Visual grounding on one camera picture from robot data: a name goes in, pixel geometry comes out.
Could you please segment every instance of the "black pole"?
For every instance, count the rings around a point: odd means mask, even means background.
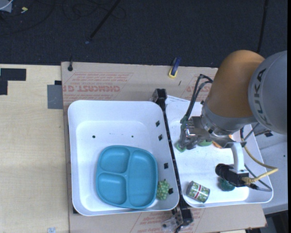
[[[114,5],[112,6],[112,8],[108,11],[108,13],[106,14],[106,16],[104,17],[104,19],[99,23],[99,25],[96,27],[96,29],[94,30],[94,32],[92,32],[91,36],[87,39],[87,41],[85,42],[86,44],[90,43],[93,40],[93,37],[95,36],[95,34],[98,32],[98,30],[101,28],[101,26],[105,23],[105,21],[108,19],[108,17],[111,15],[111,13],[113,12],[113,10],[116,8],[116,6],[119,4],[121,0],[116,0]]]
[[[264,27],[265,27],[265,19],[266,19],[266,13],[267,13],[267,8],[268,8],[268,1],[264,1],[264,11],[263,11],[263,19],[262,19],[262,26],[261,26],[261,31],[260,31],[260,39],[259,39],[259,45],[258,45],[258,50],[257,53],[260,52],[261,50],[261,45],[262,45],[262,39],[263,39],[263,34],[264,34]]]

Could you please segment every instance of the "blue divided plate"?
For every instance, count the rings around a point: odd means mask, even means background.
[[[149,207],[155,200],[157,185],[157,162],[150,152],[120,145],[101,152],[96,191],[105,203],[132,209]]]

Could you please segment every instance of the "brown cylinder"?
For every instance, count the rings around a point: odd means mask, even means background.
[[[249,50],[232,52],[221,63],[207,97],[209,109],[222,117],[251,117],[250,78],[264,58]]]

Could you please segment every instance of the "can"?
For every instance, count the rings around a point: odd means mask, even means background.
[[[191,181],[186,189],[186,195],[199,202],[205,203],[210,194],[210,189]]]

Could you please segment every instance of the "white plastic tub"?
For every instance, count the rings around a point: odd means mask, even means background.
[[[223,191],[219,187],[219,180],[215,173],[215,167],[219,163],[228,165],[233,164],[231,149],[220,149],[214,145],[210,145],[208,147],[197,146],[194,149],[185,150],[184,152],[179,152],[177,150],[175,144],[180,136],[180,120],[185,115],[189,103],[189,101],[175,101],[169,103],[166,107],[171,140],[174,146],[175,160],[185,201],[195,208],[269,202],[273,197],[273,192],[257,191],[246,186],[236,187],[232,191]],[[191,116],[200,116],[201,109],[202,105],[200,103],[195,103]],[[244,136],[246,136],[251,129],[251,125],[246,125],[244,128]],[[239,132],[234,133],[232,137],[235,141],[240,141]],[[254,134],[248,137],[246,146],[257,160],[263,162]],[[266,168],[254,162],[245,150],[244,162],[256,176],[266,172]],[[210,189],[209,198],[205,203],[201,203],[185,195],[186,188],[191,181]],[[272,187],[268,176],[262,178],[262,181]],[[259,182],[255,184],[261,188],[266,188]]]
[[[179,193],[161,108],[149,101],[79,100],[68,109],[72,201],[82,215],[172,210]],[[158,165],[159,181],[166,179],[173,193],[155,199],[144,209],[121,208],[103,202],[95,176],[100,153],[124,145],[149,151]]]

